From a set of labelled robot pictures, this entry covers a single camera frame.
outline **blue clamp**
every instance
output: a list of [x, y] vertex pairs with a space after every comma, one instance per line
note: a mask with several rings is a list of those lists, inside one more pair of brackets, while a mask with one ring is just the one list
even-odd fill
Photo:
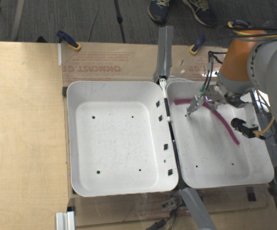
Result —
[[201, 35], [200, 38], [198, 39], [197, 43], [195, 43], [194, 45], [192, 45], [190, 47], [189, 53], [193, 56], [196, 55], [199, 50], [199, 47], [203, 44], [205, 39], [206, 39], [205, 35]]
[[60, 41], [65, 41], [68, 43], [68, 46], [72, 48], [73, 50], [79, 50], [81, 49], [81, 45], [77, 43], [71, 36], [66, 34], [65, 32], [58, 31], [57, 37], [60, 39]]

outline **pink object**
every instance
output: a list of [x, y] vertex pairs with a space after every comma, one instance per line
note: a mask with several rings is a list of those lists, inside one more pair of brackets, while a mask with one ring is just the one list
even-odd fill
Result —
[[[186, 104], [186, 103], [190, 103], [192, 99], [180, 99], [180, 100], [175, 100], [174, 103], [175, 105], [180, 105], [180, 104]], [[228, 130], [231, 138], [233, 139], [233, 141], [235, 142], [235, 144], [239, 145], [240, 142], [239, 140], [236, 138], [236, 136], [233, 133], [233, 130], [231, 129], [230, 125], [227, 123], [227, 121], [222, 117], [222, 115], [219, 114], [218, 111], [212, 111], [210, 106], [207, 103], [203, 103], [202, 104], [204, 107], [206, 107], [207, 109], [209, 109], [212, 113], [214, 113], [214, 115], [223, 123], [223, 125], [226, 127], [226, 129]]]

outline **person's foot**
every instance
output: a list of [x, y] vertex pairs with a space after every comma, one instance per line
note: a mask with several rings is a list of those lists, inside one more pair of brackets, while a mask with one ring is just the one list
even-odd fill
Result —
[[216, 24], [216, 16], [209, 8], [207, 0], [181, 0], [188, 6], [199, 23], [205, 26], [214, 26]]
[[148, 14], [156, 22], [164, 23], [168, 17], [168, 3], [170, 0], [151, 0]]

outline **wooden board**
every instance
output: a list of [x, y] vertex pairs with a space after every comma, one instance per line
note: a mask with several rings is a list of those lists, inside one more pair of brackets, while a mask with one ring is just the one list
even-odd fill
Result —
[[0, 42], [0, 229], [54, 229], [68, 203], [56, 44]]

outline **wooden table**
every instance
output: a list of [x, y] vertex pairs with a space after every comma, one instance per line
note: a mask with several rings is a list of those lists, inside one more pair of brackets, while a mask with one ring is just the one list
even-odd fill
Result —
[[[57, 44], [0, 42], [0, 229], [53, 230], [55, 214], [66, 211], [62, 86]], [[219, 230], [277, 230], [270, 195], [267, 202], [265, 208], [211, 217]], [[153, 222], [80, 229], [145, 229]], [[196, 226], [191, 217], [180, 217], [174, 229]]]

